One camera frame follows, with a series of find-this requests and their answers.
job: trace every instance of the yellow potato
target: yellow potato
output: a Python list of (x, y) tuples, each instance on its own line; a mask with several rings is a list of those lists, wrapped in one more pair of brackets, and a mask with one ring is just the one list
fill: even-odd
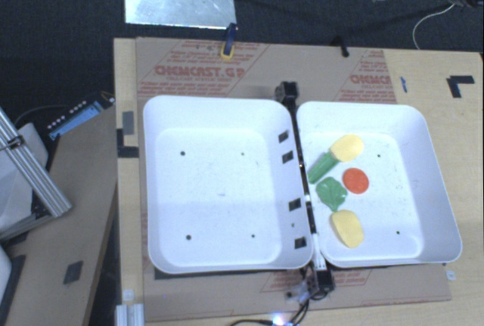
[(348, 247), (357, 247), (364, 239), (363, 228), (356, 214), (340, 210), (331, 215), (331, 221), (339, 239)]
[(354, 160), (365, 147), (362, 139), (353, 134), (344, 135), (333, 143), (330, 148), (333, 157), (340, 162)]

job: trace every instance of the blue clamp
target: blue clamp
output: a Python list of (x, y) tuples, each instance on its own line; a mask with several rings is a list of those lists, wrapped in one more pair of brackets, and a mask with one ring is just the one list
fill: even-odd
[(230, 60), (234, 56), (234, 41), (235, 34), (237, 33), (237, 24), (231, 23), (225, 31), (225, 41), (222, 44), (222, 50), (220, 51), (220, 57), (224, 60)]

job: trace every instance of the white plastic object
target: white plastic object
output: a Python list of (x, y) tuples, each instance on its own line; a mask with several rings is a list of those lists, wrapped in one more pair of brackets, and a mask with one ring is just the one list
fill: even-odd
[[(34, 125), (26, 124), (19, 130), (19, 134), (23, 136), (39, 163), (45, 166), (48, 153)], [(0, 232), (30, 216), (31, 204), (32, 186), (11, 161), (7, 152), (0, 151)]]
[(348, 193), (340, 209), (359, 218), (365, 239), (348, 248), (330, 226), (331, 210), (310, 185), (319, 246), (342, 268), (451, 262), (462, 242), (422, 114), (406, 105), (304, 103), (297, 112), (306, 168), (340, 137), (356, 134), (365, 143), (359, 157), (327, 175), (341, 182), (356, 167), (369, 178), (363, 194)]
[(297, 269), (309, 262), (293, 127), (281, 104), (158, 96), (144, 107), (144, 139), (148, 251), (158, 269)]
[(11, 261), (5, 254), (2, 247), (0, 247), (0, 303), (2, 302), (5, 288), (7, 287), (8, 279), (10, 278), (11, 270)]

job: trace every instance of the red circle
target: red circle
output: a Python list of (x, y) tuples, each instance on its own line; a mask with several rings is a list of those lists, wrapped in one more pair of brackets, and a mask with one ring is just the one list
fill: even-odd
[(343, 174), (343, 184), (346, 188), (355, 194), (365, 193), (370, 186), (366, 174), (355, 167), (347, 169)]

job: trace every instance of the white plastic tray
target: white plastic tray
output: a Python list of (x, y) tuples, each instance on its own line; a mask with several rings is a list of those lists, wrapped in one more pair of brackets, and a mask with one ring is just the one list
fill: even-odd
[(158, 269), (296, 269), (310, 260), (293, 127), (281, 104), (159, 96), (144, 108), (144, 135), (148, 251)]
[(350, 167), (370, 181), (363, 194), (348, 193), (340, 209), (351, 210), (365, 233), (356, 248), (343, 245), (330, 225), (331, 210), (310, 185), (324, 258), (339, 267), (451, 262), (461, 238), (420, 112), (405, 105), (308, 102), (297, 113), (306, 169), (346, 134), (365, 143), (362, 154), (326, 176), (341, 182)]

